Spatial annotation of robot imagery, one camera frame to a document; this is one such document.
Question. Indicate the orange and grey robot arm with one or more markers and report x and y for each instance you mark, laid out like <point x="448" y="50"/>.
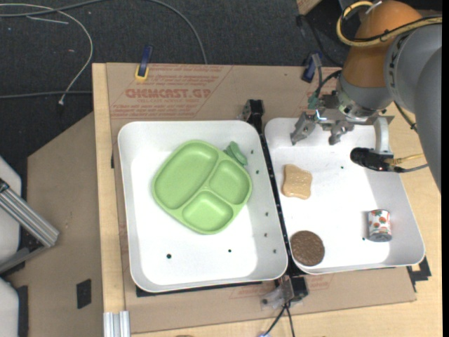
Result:
<point x="410" y="65"/>

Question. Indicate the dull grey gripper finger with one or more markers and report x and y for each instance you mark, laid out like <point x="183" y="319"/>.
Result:
<point x="337" y="132"/>
<point x="301" y="129"/>

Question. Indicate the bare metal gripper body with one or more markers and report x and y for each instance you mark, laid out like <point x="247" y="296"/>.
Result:
<point x="345" y="112"/>

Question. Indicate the small green toy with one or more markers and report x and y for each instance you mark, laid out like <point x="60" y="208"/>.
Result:
<point x="236" y="152"/>

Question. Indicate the green divided plate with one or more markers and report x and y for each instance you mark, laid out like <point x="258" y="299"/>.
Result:
<point x="201" y="186"/>

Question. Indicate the small can with red print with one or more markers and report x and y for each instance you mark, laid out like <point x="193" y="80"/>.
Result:
<point x="379" y="225"/>

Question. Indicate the black cylinder on white bracket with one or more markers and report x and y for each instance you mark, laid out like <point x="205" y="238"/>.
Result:
<point x="375" y="153"/>

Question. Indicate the brown cardboard board red print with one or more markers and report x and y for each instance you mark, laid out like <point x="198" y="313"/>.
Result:
<point x="217" y="93"/>

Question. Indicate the white plastic tray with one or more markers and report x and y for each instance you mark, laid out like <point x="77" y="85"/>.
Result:
<point x="147" y="223"/>
<point x="343" y="216"/>

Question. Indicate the brown round biscuit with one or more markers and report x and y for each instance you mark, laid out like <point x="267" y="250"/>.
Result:
<point x="307" y="248"/>

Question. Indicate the thin black rod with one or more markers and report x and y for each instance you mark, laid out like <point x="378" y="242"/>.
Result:
<point x="275" y="202"/>

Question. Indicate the tan toy bread slice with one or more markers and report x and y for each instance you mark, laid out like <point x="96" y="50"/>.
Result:
<point x="296" y="182"/>

